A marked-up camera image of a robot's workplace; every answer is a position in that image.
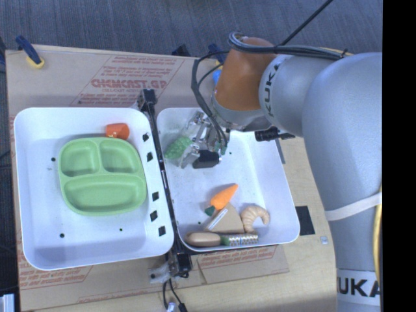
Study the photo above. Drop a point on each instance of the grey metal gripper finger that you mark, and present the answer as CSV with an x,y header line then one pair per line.
x,y
194,131
188,157

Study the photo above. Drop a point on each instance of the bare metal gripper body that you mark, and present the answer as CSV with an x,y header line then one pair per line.
x,y
208,160

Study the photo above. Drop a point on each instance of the green broccoli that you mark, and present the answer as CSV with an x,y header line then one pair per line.
x,y
176,148

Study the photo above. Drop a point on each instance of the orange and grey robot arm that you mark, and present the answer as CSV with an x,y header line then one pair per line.
x,y
338,135

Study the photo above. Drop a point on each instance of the thin black and white rod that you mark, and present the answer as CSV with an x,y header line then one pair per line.
x,y
164,180

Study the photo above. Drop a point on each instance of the orange carrot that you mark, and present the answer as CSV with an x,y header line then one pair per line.
x,y
224,195

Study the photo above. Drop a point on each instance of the white plastic tray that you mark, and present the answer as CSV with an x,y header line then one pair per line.
x,y
42,187
260,180

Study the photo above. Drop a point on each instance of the tan sandwich wedge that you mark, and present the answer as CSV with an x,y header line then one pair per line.
x,y
229,223

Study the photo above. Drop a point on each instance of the beige croissant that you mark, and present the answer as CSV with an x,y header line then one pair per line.
x,y
252,216

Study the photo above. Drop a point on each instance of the orange cup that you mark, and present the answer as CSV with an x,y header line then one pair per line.
x,y
117,130

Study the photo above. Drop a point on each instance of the tan bread roll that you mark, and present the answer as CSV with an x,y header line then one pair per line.
x,y
203,239

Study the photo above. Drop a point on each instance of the green divided plate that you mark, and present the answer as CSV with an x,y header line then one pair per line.
x,y
104,190

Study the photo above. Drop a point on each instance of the brown cardboard board, red print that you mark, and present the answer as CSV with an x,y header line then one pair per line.
x,y
81,73

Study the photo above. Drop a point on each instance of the black cylinder on white bracket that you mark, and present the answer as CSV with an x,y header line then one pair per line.
x,y
266,135

